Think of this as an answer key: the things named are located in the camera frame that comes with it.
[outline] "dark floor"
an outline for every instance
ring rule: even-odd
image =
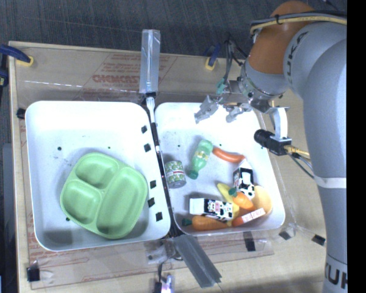
[[[230,32],[249,52],[249,24],[288,0],[0,0],[0,44],[9,40],[140,49],[142,29],[158,29],[161,52],[202,55]],[[347,0],[300,0],[346,12]],[[8,88],[0,110],[0,226],[4,226],[3,145],[11,142]]]

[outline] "green bottle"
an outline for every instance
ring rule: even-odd
[[[212,151],[213,144],[210,141],[200,141],[191,160],[191,170],[188,172],[188,177],[191,179],[196,179],[198,177],[199,170],[205,167]]]

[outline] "tin can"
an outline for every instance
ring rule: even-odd
[[[183,164],[181,161],[170,161],[166,163],[164,167],[165,177],[169,188],[176,189],[186,184]]]

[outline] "yellow clamp pad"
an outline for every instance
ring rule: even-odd
[[[214,61],[213,66],[209,65],[209,61],[210,61],[210,57],[207,58],[206,63],[205,63],[205,67],[206,67],[207,70],[212,71],[215,68],[215,64],[217,63],[217,60]]]
[[[21,66],[29,67],[29,66],[31,66],[34,63],[34,58],[32,56],[29,56],[29,58],[30,58],[30,62],[29,63],[27,63],[25,61],[20,61],[20,60],[16,60],[16,62],[19,65],[21,65]]]

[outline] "white band on robot arm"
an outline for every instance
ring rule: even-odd
[[[346,189],[347,178],[322,178],[315,175],[318,186],[326,189]]]

